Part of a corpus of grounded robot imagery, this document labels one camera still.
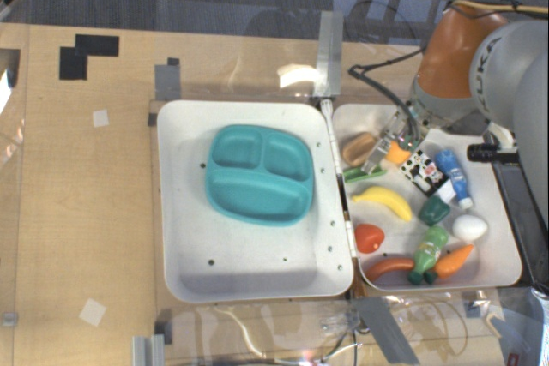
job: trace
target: orange carrot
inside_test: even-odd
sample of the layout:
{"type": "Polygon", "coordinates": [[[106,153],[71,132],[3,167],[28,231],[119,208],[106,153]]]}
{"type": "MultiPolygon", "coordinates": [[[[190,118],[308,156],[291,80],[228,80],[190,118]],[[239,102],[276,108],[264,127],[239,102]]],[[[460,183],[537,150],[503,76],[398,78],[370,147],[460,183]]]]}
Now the orange carrot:
{"type": "Polygon", "coordinates": [[[462,268],[465,260],[473,250],[473,245],[468,244],[443,256],[429,272],[425,273],[425,280],[432,284],[436,278],[449,278],[462,268]]]}
{"type": "Polygon", "coordinates": [[[382,274],[394,272],[396,270],[412,270],[413,259],[410,258],[388,258],[374,264],[366,271],[366,278],[374,282],[382,274]]]}

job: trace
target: blue tube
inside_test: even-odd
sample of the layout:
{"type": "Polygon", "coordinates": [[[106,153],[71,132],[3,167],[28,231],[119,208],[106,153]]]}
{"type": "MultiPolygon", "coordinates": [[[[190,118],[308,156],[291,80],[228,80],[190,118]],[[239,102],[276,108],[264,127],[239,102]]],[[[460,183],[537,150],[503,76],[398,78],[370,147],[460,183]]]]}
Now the blue tube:
{"type": "Polygon", "coordinates": [[[435,164],[440,171],[450,178],[460,208],[469,209],[472,207],[473,200],[468,193],[467,179],[463,175],[462,168],[454,152],[452,150],[441,151],[435,155],[435,164]]]}

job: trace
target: yellow banana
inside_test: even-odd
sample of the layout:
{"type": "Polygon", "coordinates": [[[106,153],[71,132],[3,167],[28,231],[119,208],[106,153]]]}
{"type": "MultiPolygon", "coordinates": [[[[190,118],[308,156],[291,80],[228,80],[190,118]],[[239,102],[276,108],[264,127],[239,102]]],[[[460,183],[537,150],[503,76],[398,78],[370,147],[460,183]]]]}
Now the yellow banana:
{"type": "Polygon", "coordinates": [[[408,202],[400,194],[397,194],[392,189],[387,189],[382,186],[371,186],[362,194],[353,195],[353,201],[375,201],[383,203],[390,208],[396,215],[405,221],[412,219],[412,208],[408,202]]]}

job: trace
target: wooden table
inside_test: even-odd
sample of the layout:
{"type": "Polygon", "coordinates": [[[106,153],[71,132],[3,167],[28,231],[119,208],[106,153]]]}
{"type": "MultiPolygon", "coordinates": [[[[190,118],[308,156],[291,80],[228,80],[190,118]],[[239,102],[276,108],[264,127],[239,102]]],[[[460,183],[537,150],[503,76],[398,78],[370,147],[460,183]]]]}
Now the wooden table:
{"type": "MultiPolygon", "coordinates": [[[[16,280],[19,315],[15,337],[2,332],[0,364],[11,364],[13,343],[16,366],[129,365],[132,337],[152,335],[155,285],[163,283],[162,273],[154,269],[148,127],[154,66],[179,58],[182,89],[193,96],[242,93],[259,99],[262,91],[277,93],[281,65],[314,66],[317,42],[0,26],[0,47],[22,49],[21,80],[27,76],[21,204],[10,201],[7,190],[0,192],[2,215],[10,210],[7,215],[13,218],[21,209],[17,247],[0,237],[2,252],[16,255],[16,279],[9,277],[13,259],[2,257],[0,274],[6,267],[8,282],[16,280]],[[74,46],[77,33],[119,36],[119,56],[89,57],[87,81],[60,81],[59,48],[74,46]],[[107,110],[108,125],[96,128],[93,114],[102,110],[107,110]],[[79,317],[88,299],[106,307],[98,326],[79,317]]],[[[411,49],[345,43],[342,66],[382,62],[407,51],[411,49]]],[[[418,65],[415,57],[372,77],[407,97],[418,65]]],[[[342,76],[342,91],[383,102],[348,75],[342,76]]],[[[25,105],[23,97],[16,102],[25,105]]],[[[13,285],[5,286],[3,281],[0,297],[9,303],[13,285]]],[[[426,337],[420,348],[427,357],[437,337],[426,337]]],[[[462,336],[456,337],[459,346],[462,336]]],[[[372,364],[383,364],[371,336],[365,343],[370,347],[363,352],[372,364]]],[[[497,340],[482,332],[469,338],[462,355],[460,361],[471,357],[483,364],[501,363],[497,340]]],[[[432,364],[440,361],[432,357],[432,364]]]]}

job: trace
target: red tomato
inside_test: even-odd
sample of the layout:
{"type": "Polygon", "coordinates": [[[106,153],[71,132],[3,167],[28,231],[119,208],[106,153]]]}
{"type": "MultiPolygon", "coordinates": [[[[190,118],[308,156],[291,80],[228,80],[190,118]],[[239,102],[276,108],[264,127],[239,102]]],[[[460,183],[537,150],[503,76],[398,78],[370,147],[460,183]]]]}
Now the red tomato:
{"type": "Polygon", "coordinates": [[[360,253],[372,253],[379,249],[385,233],[376,225],[362,224],[354,230],[354,239],[360,253]]]}

